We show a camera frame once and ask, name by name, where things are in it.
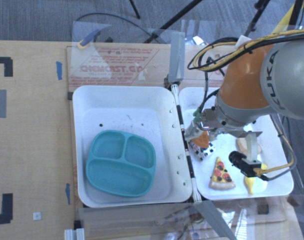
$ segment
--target cable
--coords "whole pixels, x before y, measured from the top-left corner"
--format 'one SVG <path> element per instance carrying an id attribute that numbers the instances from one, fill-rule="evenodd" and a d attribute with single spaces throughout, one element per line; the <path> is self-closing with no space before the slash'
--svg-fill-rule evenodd
<path id="1" fill-rule="evenodd" d="M 199 111 L 201 112 L 204 109 L 205 103 L 213 96 L 216 96 L 218 94 L 219 89 L 216 89 L 215 91 L 211 92 L 209 96 L 204 96 L 203 101 L 201 105 L 199 106 Z"/>
<path id="2" fill-rule="evenodd" d="M 280 129 L 280 127 L 278 126 L 278 124 L 276 123 L 275 119 L 272 117 L 272 115 L 270 115 L 270 118 L 273 122 L 273 125 L 277 131 L 277 134 L 278 136 L 281 138 L 282 142 L 285 144 L 285 146 L 289 149 L 290 151 L 290 154 L 291 154 L 291 162 L 287 163 L 287 164 L 284 164 L 284 165 L 281 165 L 281 166 L 277 166 L 277 167 L 273 167 L 273 168 L 270 168 L 270 169 L 258 169 L 258 170 L 255 170 L 256 168 L 254 168 L 253 170 L 255 170 L 257 172 L 258 175 L 260 175 L 259 177 L 262 178 L 262 180 L 264 181 L 271 181 L 271 180 L 274 180 L 286 173 L 288 173 L 289 171 L 291 171 L 295 166 L 296 166 L 296 156 L 294 154 L 294 151 L 290 145 L 290 143 L 288 142 L 286 136 L 284 135 L 284 132 L 282 132 L 282 130 Z M 276 176 L 273 176 L 273 177 L 267 177 L 265 175 L 262 175 L 262 174 L 266 174 L 266 173 L 269 173 L 269 172 L 273 172 L 273 171 L 277 171 L 277 170 L 280 170 L 280 169 L 283 169 L 283 168 L 286 168 L 288 167 L 288 169 L 286 169 L 285 171 L 277 174 Z"/>
<path id="3" fill-rule="evenodd" d="M 106 13 L 106 12 L 91 12 L 91 13 L 87 13 L 87 14 L 84 14 L 80 17 L 78 17 L 75 21 L 79 21 L 80 19 L 84 18 L 84 17 L 87 17 L 87 16 L 90 16 L 90 15 L 107 15 L 107 16 L 112 16 L 112 17 L 116 17 L 116 18 L 119 18 L 119 19 L 122 19 L 136 27 L 138 27 L 140 30 L 142 30 L 144 33 L 146 33 L 147 35 L 149 35 L 150 37 L 152 36 L 152 34 L 148 33 L 145 29 L 143 29 L 141 26 L 137 25 L 136 23 L 130 21 L 129 19 L 126 19 L 122 16 L 119 16 L 117 14 L 112 14 L 112 13 Z"/>
<path id="4" fill-rule="evenodd" d="M 290 122 L 289 122 L 288 117 L 283 116 L 282 119 L 281 119 L 279 114 L 277 114 L 277 117 L 278 117 L 279 122 L 281 122 L 280 124 L 281 124 L 283 133 L 285 133 L 285 129 L 284 129 L 283 124 L 284 124 L 284 119 L 286 119 L 286 122 L 287 122 L 287 134 L 286 135 L 287 135 L 288 142 L 291 144 L 291 131 L 290 131 Z M 297 168 L 294 168 L 292 170 L 292 173 L 293 173 L 293 176 L 296 180 L 297 185 L 300 187 L 300 190 L 304 193 L 304 185 L 303 185 L 300 173 L 297 170 Z"/>
<path id="5" fill-rule="evenodd" d="M 248 43 L 244 44 L 242 47 L 237 49 L 234 52 L 231 52 L 225 56 L 222 56 L 221 58 L 218 58 L 217 60 L 214 60 L 210 63 L 207 63 L 202 66 L 196 66 L 197 60 L 203 55 L 205 52 L 208 50 L 216 47 L 216 46 L 222 46 L 222 45 L 235 45 L 233 42 L 223 42 L 223 43 L 217 43 L 214 45 L 208 45 L 206 48 L 202 49 L 198 54 L 191 60 L 191 62 L 188 64 L 188 69 L 189 70 L 201 70 L 201 71 L 208 71 L 208 72 L 213 72 L 216 71 L 238 57 L 242 56 L 245 53 L 250 53 L 252 52 L 253 49 L 259 48 L 261 46 L 266 46 L 270 44 L 276 44 L 276 43 L 281 43 L 281 42 L 288 42 L 288 41 L 293 41 L 293 40 L 299 40 L 299 39 L 304 39 L 304 29 L 301 30 L 289 30 L 289 31 L 283 31 L 279 33 L 273 33 L 255 40 L 251 40 Z"/>
<path id="6" fill-rule="evenodd" d="M 182 230 L 181 235 L 178 236 L 177 240 L 180 240 L 182 238 L 182 236 L 184 235 L 184 233 L 186 232 L 186 230 L 188 229 L 188 224 L 186 224 Z"/>
<path id="7" fill-rule="evenodd" d="M 225 37 L 225 38 L 221 38 L 219 40 L 216 40 L 214 41 L 213 43 L 209 44 L 208 46 L 213 46 L 215 44 L 218 44 L 218 43 L 226 43 L 226 42 L 237 42 L 238 38 L 236 37 Z M 202 59 L 203 59 L 203 56 L 204 56 L 205 53 L 201 54 L 200 57 L 199 57 L 199 62 L 202 62 Z"/>

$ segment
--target gray carpet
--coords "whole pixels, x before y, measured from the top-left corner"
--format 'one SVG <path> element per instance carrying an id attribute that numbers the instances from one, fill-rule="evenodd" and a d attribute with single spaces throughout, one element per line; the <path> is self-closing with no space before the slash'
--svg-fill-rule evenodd
<path id="1" fill-rule="evenodd" d="M 145 29 L 164 25 L 193 0 L 133 0 L 141 19 L 137 19 L 129 0 L 0 0 L 0 40 L 71 41 L 73 22 L 85 14 L 115 14 Z M 244 34 L 256 13 L 258 0 L 204 0 L 169 27 L 169 30 L 190 29 L 187 34 L 205 36 L 207 42 L 226 36 Z M 295 0 L 271 0 L 257 22 L 257 30 L 249 37 L 271 33 Z M 115 42 L 142 43 L 149 36 L 132 23 L 111 15 L 89 15 L 85 22 L 109 24 L 107 37 Z M 304 13 L 298 19 L 304 26 Z M 296 179 L 291 203 L 304 233 L 304 121 L 284 121 L 297 155 Z"/>

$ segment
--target white tray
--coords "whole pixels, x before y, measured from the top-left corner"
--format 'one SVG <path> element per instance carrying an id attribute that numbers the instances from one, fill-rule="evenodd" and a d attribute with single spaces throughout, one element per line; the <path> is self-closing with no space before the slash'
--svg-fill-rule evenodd
<path id="1" fill-rule="evenodd" d="M 208 93 L 210 94 L 214 90 L 215 88 L 209 88 Z M 187 87 L 179 93 L 185 128 L 187 128 L 193 120 L 193 112 L 201 104 L 203 95 L 204 88 L 201 87 Z M 205 104 L 205 107 L 210 108 L 214 105 L 214 101 L 215 97 L 212 97 Z M 267 164 L 269 168 L 287 164 L 281 142 L 277 137 L 276 129 L 268 115 L 259 117 L 255 124 L 247 125 L 244 129 L 246 131 L 262 131 L 262 134 L 257 138 L 258 144 L 262 149 L 258 160 Z M 215 152 L 207 156 L 203 161 L 200 161 L 197 155 L 193 153 L 193 150 L 190 149 L 197 188 L 205 198 L 209 200 L 231 200 L 285 196 L 292 192 L 293 178 L 289 172 L 271 181 L 263 181 L 256 178 L 253 185 L 253 194 L 248 194 L 244 184 L 244 175 L 241 174 L 238 168 L 232 166 L 228 159 L 228 155 L 232 151 L 237 150 L 236 138 L 230 134 L 221 134 L 216 140 L 212 141 L 212 144 L 215 147 Z M 230 190 L 215 190 L 208 187 L 217 156 L 224 162 L 231 178 L 236 183 L 235 188 Z M 270 172 L 267 176 L 272 177 L 280 172 L 282 172 L 282 170 Z"/>
<path id="2" fill-rule="evenodd" d="M 81 86 L 73 94 L 78 193 L 92 208 L 178 203 L 192 193 L 174 96 L 163 87 Z M 85 165 L 93 138 L 104 130 L 139 135 L 156 152 L 155 179 L 141 197 L 99 191 L 87 181 Z"/>

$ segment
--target yellow cable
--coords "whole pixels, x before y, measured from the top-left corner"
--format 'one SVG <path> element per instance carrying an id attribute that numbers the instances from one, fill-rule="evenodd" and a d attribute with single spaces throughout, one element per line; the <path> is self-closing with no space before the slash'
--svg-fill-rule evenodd
<path id="1" fill-rule="evenodd" d="M 211 50 L 213 49 L 214 47 L 217 47 L 217 46 L 233 46 L 235 45 L 236 42 L 219 42 L 219 43 L 216 43 L 216 44 L 213 44 L 212 46 L 207 46 L 206 48 L 204 48 L 203 50 L 201 50 L 196 56 L 195 58 L 193 59 L 193 67 L 198 67 L 198 65 L 196 64 L 196 62 L 198 61 L 198 59 L 203 55 L 205 54 L 208 50 Z"/>
<path id="2" fill-rule="evenodd" d="M 273 167 L 273 168 L 270 168 L 270 169 L 254 168 L 253 171 L 258 176 L 261 176 L 263 174 L 270 173 L 270 172 L 273 172 L 273 171 L 277 171 L 277 170 L 280 170 L 280 169 L 283 169 L 283 168 L 286 168 L 286 167 L 290 167 L 292 164 L 294 164 L 294 156 L 293 156 L 294 151 L 293 151 L 290 143 L 288 142 L 287 138 L 283 135 L 283 132 L 281 131 L 279 126 L 276 125 L 276 124 L 274 126 L 276 127 L 276 130 L 280 134 L 280 137 L 282 138 L 282 140 L 286 143 L 287 147 L 291 151 L 291 162 L 289 162 L 287 164 L 284 164 L 284 165 L 281 165 L 281 166 L 276 166 L 276 167 Z"/>
<path id="3" fill-rule="evenodd" d="M 231 60 L 232 58 L 234 58 L 235 56 L 239 55 L 240 53 L 242 53 L 243 51 L 245 51 L 246 49 L 251 48 L 252 46 L 264 41 L 264 40 L 269 40 L 269 39 L 274 39 L 280 36 L 288 36 L 288 35 L 294 35 L 294 34 L 301 34 L 304 33 L 304 29 L 299 29 L 299 30 L 287 30 L 287 31 L 282 31 L 282 32 L 278 32 L 278 33 L 272 33 L 263 37 L 260 37 L 258 39 L 254 39 L 249 41 L 247 44 L 243 45 L 241 48 L 237 49 L 235 52 L 231 53 L 230 55 L 228 55 L 227 57 L 223 58 L 222 60 L 220 60 L 219 62 L 217 62 L 214 65 L 210 65 L 210 66 L 203 66 L 201 68 L 198 68 L 198 70 L 200 71 L 210 71 L 216 68 L 221 67 L 221 65 L 223 65 L 224 63 L 226 63 L 227 61 Z M 229 42 L 223 42 L 220 43 L 220 45 L 226 45 Z M 203 53 L 199 52 L 196 57 L 193 60 L 193 65 L 196 65 L 196 59 L 199 58 Z"/>

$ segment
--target toy pizza slice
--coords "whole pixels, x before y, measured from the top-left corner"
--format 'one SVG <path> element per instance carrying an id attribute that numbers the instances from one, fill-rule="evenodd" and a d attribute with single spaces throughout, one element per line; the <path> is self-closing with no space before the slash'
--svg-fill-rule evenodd
<path id="1" fill-rule="evenodd" d="M 219 157 L 216 158 L 209 187 L 215 190 L 230 190 L 236 187 L 227 169 L 225 168 L 224 163 Z"/>

